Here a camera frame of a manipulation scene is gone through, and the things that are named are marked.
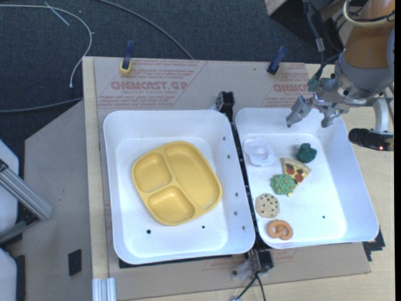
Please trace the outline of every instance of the wooden table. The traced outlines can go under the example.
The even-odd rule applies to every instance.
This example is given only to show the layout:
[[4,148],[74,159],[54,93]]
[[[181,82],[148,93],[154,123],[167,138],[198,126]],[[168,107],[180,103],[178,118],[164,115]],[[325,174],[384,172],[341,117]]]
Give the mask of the wooden table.
[[[104,217],[105,207],[102,195],[93,60],[93,57],[85,57],[83,59],[91,256],[93,278],[104,280],[110,274]],[[308,73],[312,75],[317,70],[318,65],[306,65],[306,68]],[[330,75],[330,70],[332,70],[332,67],[328,66],[324,74]],[[374,125],[374,113],[371,108],[353,108],[342,117],[349,130],[354,127],[370,128]],[[354,146],[354,150],[386,244],[383,251],[373,253],[373,261],[370,262],[372,272],[364,275],[265,285],[264,290],[269,301],[395,300],[394,154],[393,152],[377,152],[357,146]],[[239,295],[241,291],[241,288],[235,288],[190,295],[146,298],[146,300],[230,300]],[[262,300],[260,288],[254,285],[243,295],[242,300]]]

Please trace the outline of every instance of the white plastic object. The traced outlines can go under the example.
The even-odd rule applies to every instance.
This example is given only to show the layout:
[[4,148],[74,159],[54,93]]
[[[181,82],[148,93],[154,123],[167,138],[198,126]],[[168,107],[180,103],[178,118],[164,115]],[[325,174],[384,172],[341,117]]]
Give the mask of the white plastic object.
[[17,294],[17,264],[0,248],[0,300],[15,301]]
[[256,213],[259,234],[272,248],[296,248],[332,243],[370,241],[377,236],[378,221],[361,174],[348,132],[341,117],[330,128],[321,127],[321,114],[312,109],[302,121],[287,127],[289,108],[244,108],[236,115],[240,141],[263,137],[277,158],[294,158],[302,143],[317,150],[308,163],[311,172],[293,194],[275,194],[270,186],[282,174],[281,160],[266,167],[245,160],[253,201],[262,193],[274,194],[280,203],[277,219],[287,221],[294,235],[284,241],[268,235],[271,219]]
[[[123,110],[103,123],[114,249],[130,264],[241,254],[255,240],[251,210],[227,117],[213,110]],[[222,186],[215,208],[188,223],[167,226],[136,192],[132,164],[168,142],[195,145]]]
[[252,164],[257,166],[272,165],[276,156],[269,144],[269,141],[262,137],[255,137],[244,140],[244,152],[249,156]]
[[[0,158],[9,168],[18,173],[19,161],[17,156],[0,139]],[[0,236],[15,225],[18,216],[18,200],[0,185]]]

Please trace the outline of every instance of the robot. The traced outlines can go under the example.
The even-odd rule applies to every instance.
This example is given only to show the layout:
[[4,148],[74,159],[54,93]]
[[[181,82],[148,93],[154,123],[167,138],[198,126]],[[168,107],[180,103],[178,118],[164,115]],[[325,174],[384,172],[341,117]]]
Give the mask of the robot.
[[354,27],[343,51],[335,56],[335,71],[330,78],[320,78],[322,64],[308,82],[311,98],[298,97],[286,117],[287,126],[305,118],[312,108],[324,115],[322,127],[345,114],[350,107],[372,106],[374,129],[353,129],[348,139],[357,145],[378,151],[394,150],[393,134],[388,132],[388,103],[384,90],[394,82],[395,0],[368,0],[358,19],[350,16],[346,0],[343,15]]

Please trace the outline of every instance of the toy pizza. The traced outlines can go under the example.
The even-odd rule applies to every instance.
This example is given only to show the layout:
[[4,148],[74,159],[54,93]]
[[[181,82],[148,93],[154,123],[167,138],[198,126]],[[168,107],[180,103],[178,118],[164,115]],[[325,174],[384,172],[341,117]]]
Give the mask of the toy pizza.
[[287,157],[281,158],[281,164],[283,165],[284,174],[290,175],[293,179],[295,188],[299,186],[311,172],[311,169],[302,162]]

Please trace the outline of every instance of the blue clip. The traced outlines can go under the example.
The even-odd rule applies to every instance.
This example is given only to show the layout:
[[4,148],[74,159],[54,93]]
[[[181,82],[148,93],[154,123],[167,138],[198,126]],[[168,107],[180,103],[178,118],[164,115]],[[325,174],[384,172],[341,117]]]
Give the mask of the blue clip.
[[287,53],[287,49],[284,46],[281,46],[269,65],[268,73],[271,73],[272,75],[276,74],[278,67],[279,67],[279,63],[283,59],[283,57],[286,55],[286,53]]
[[132,67],[131,56],[133,54],[134,47],[135,47],[134,40],[128,40],[124,59],[120,63],[120,72],[121,73],[129,73],[131,71],[131,67]]

